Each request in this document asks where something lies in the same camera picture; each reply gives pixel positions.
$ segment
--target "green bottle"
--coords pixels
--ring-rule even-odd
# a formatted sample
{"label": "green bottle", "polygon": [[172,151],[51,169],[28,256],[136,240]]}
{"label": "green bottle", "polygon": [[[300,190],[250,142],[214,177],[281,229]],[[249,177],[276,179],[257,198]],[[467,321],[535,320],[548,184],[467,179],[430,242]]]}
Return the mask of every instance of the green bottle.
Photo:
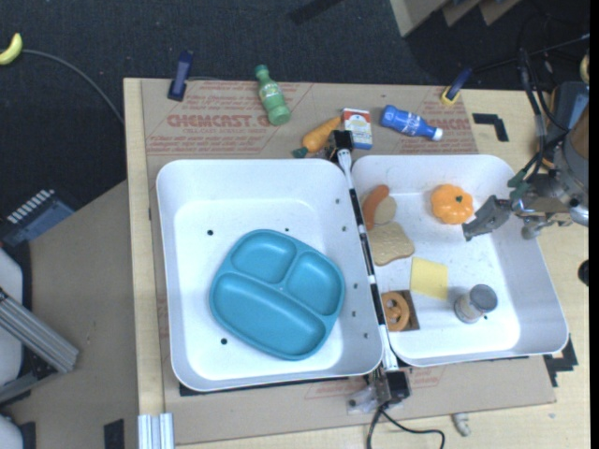
{"label": "green bottle", "polygon": [[269,114],[269,122],[275,126],[287,123],[291,118],[291,111],[285,103],[285,97],[281,88],[269,75],[266,65],[256,67],[256,78],[258,79],[258,96]]}

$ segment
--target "wooden table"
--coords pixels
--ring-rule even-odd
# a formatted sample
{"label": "wooden table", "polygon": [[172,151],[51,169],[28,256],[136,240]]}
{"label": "wooden table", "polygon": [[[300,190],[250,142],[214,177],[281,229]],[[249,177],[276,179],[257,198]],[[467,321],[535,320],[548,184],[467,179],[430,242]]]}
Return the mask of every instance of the wooden table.
{"label": "wooden table", "polygon": [[[462,91],[476,145],[480,153],[504,159],[515,171],[534,151],[534,127],[530,104],[522,92]],[[159,348],[158,320],[153,279],[153,241],[148,218],[149,190],[146,167],[144,116],[141,80],[124,81],[127,167],[132,237],[135,299],[136,349],[138,363],[139,412],[158,415],[165,411],[163,373]],[[474,124],[472,113],[498,114],[508,129],[509,142],[500,142],[492,127]],[[578,366],[560,373],[554,404],[512,408],[470,414],[472,435],[462,437],[450,418],[434,417],[408,421],[408,427],[438,428],[447,436],[446,447],[590,447],[590,357],[589,291],[577,278],[578,266],[588,259],[588,228],[580,225],[550,227],[539,237],[551,279],[558,292],[569,324]],[[234,425],[221,414],[202,424]],[[185,447],[213,448],[355,448],[364,447],[367,427],[353,426],[293,432]],[[374,447],[409,444],[410,447],[438,447],[434,435],[399,433],[391,424],[380,424]]]}

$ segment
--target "toy donut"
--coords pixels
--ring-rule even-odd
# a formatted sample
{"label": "toy donut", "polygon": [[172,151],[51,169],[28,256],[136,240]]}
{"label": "toy donut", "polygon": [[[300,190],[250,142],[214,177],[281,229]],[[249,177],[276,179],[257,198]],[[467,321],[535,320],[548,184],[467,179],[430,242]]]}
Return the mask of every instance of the toy donut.
{"label": "toy donut", "polygon": [[381,295],[383,309],[389,331],[403,331],[410,321],[410,307],[398,291],[388,291]]}

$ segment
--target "small box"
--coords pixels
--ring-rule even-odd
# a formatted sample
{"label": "small box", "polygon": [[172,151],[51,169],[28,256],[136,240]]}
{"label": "small box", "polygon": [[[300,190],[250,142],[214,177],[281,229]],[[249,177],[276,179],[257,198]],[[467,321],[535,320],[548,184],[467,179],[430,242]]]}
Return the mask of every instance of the small box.
{"label": "small box", "polygon": [[343,109],[343,128],[352,132],[354,148],[369,150],[373,147],[371,113],[366,109]]}

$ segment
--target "blue clip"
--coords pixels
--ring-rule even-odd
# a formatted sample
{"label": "blue clip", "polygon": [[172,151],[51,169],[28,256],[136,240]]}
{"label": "blue clip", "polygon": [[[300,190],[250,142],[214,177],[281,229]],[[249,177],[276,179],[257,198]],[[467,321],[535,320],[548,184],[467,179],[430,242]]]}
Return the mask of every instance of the blue clip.
{"label": "blue clip", "polygon": [[189,76],[189,70],[191,70],[191,64],[194,61],[194,53],[192,51],[182,51],[179,55],[179,63],[177,64],[177,76],[175,80],[170,84],[168,89],[168,99],[183,101],[185,96],[185,88],[187,85],[185,81]]}

